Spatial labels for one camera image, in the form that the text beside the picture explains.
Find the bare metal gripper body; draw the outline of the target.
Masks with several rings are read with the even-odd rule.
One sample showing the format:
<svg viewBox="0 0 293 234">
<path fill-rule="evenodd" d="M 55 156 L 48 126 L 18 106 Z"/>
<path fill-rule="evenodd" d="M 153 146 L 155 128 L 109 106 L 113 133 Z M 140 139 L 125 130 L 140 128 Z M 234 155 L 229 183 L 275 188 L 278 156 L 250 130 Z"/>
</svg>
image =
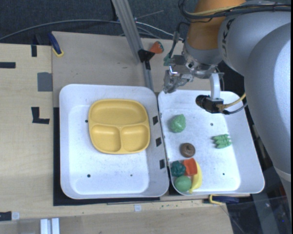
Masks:
<svg viewBox="0 0 293 234">
<path fill-rule="evenodd" d="M 204 64 L 192 57 L 174 55 L 169 62 L 169 75 L 183 79 L 206 79 L 216 70 L 216 67 L 216 64 Z"/>
</svg>

